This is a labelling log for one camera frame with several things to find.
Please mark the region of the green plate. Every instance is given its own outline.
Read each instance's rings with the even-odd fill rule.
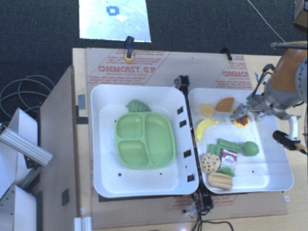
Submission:
[[[127,167],[161,168],[173,162],[174,137],[171,124],[164,115],[154,112],[126,113],[115,124],[116,151]]]

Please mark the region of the dark floor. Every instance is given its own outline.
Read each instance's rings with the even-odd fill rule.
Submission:
[[[307,40],[293,24],[295,0],[251,0],[285,41]],[[151,43],[136,49],[281,55],[280,39],[246,0],[146,0]],[[0,0],[0,90],[30,75],[57,82],[72,48],[122,48],[123,42],[79,38],[78,0]],[[10,114],[13,102],[5,102]],[[0,112],[0,122],[8,118]]]

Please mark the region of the green ball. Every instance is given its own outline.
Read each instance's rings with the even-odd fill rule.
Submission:
[[[256,143],[247,141],[242,145],[243,153],[246,156],[255,156],[259,153],[259,147]]]

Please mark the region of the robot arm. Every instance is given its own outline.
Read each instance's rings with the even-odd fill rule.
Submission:
[[[288,120],[290,124],[289,135],[277,131],[273,134],[273,138],[289,150],[299,150],[304,153],[305,150],[302,147],[299,149],[296,146],[300,143],[296,138],[297,119],[300,116],[289,115],[286,109],[296,106],[300,102],[307,103],[307,42],[273,43],[272,46],[287,48],[287,50],[276,67],[268,64],[263,68],[255,90],[247,97],[247,103],[240,104],[231,115],[231,121],[245,116],[248,112],[254,114],[256,121],[266,115],[274,115],[281,120]],[[266,83],[263,93],[256,94],[267,74],[271,74],[271,77]]]

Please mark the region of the yellow banana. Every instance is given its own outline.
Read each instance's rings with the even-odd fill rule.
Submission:
[[[211,119],[204,119],[203,121],[201,121],[195,129],[196,140],[199,142],[202,139],[204,130],[209,126],[218,123],[218,121],[213,121]]]

